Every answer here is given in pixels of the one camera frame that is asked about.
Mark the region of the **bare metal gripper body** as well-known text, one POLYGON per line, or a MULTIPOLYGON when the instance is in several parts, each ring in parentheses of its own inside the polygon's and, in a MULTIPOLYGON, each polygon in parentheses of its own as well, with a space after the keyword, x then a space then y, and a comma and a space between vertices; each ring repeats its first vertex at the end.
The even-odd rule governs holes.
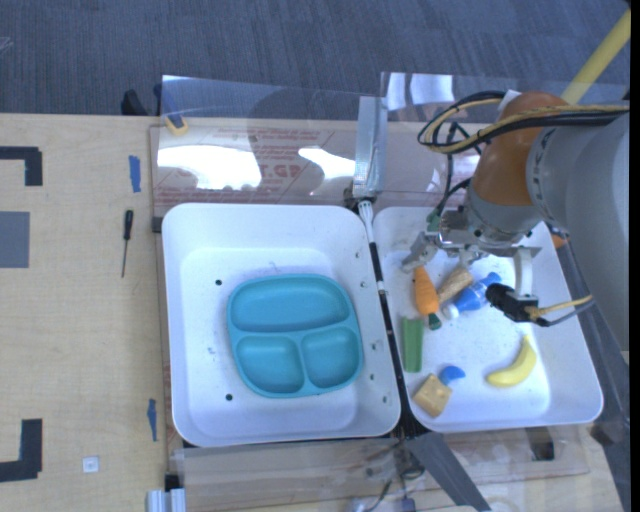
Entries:
POLYGON ((524 237, 523 233, 505 231, 485 222, 471 208, 445 210, 439 221, 438 246, 447 251, 513 257, 523 250, 535 257, 542 248, 522 245, 524 237))

